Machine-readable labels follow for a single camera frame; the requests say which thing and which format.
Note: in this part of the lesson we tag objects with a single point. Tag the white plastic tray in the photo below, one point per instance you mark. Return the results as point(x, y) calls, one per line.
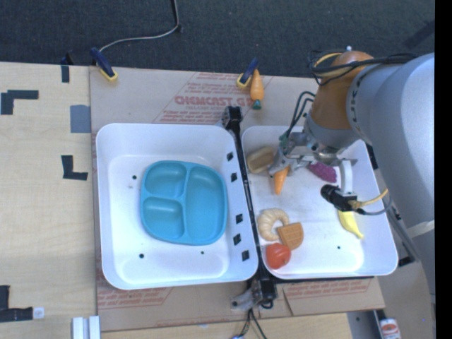
point(318, 231)
point(120, 207)

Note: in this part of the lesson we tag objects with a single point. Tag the brown cardboard board, red print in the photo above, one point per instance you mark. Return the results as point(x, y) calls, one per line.
point(141, 97)

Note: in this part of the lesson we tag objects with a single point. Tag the purple grapes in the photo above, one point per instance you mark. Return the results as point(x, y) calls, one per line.
point(323, 171)

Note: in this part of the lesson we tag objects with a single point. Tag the beige croissant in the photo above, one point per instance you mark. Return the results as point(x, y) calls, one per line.
point(266, 226)

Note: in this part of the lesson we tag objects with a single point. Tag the blue divided plate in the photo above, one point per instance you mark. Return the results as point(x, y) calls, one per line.
point(183, 203)

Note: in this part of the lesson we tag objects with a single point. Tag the black cylinder on white bracket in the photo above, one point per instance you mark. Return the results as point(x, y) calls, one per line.
point(337, 196)

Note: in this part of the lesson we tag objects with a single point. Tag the yellow banana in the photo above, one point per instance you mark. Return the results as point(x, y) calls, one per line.
point(349, 222)

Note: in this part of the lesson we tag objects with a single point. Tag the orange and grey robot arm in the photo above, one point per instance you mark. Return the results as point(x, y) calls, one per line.
point(388, 118)

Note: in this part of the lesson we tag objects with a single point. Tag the red tomato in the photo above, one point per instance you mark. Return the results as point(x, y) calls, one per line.
point(278, 256)

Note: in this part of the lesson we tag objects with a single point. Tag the orange waffle slice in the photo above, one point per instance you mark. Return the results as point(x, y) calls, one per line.
point(292, 235)

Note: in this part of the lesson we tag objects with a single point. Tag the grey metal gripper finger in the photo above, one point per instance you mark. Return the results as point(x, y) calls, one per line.
point(276, 162)
point(296, 164)

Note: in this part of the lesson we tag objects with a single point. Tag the tan bread roll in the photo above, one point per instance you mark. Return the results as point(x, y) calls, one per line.
point(259, 159)

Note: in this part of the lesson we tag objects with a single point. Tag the orange carrot with green top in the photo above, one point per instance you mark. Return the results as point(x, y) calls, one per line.
point(256, 87)

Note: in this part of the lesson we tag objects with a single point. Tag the white bottle with red label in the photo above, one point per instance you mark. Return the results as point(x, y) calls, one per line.
point(390, 328)

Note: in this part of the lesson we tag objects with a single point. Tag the thin black and white rod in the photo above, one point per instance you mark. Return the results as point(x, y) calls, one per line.
point(249, 196)

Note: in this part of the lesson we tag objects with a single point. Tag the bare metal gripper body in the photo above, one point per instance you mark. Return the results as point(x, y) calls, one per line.
point(300, 150)

